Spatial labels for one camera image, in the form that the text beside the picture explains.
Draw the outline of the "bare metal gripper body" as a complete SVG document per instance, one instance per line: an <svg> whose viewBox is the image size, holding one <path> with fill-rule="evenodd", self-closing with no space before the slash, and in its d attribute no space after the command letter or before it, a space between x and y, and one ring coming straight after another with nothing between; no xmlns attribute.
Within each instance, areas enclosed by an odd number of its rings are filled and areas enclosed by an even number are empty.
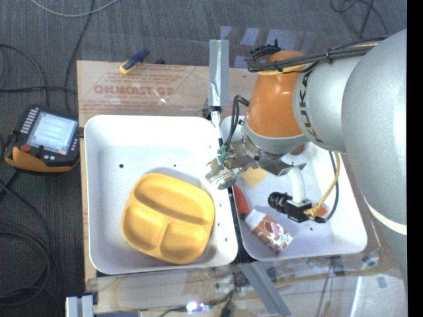
<svg viewBox="0 0 423 317"><path fill-rule="evenodd" d="M259 167L265 170L283 170L285 168L281 155L270 154L256 147L248 139L235 141L229 145L224 165L229 169Z"/></svg>

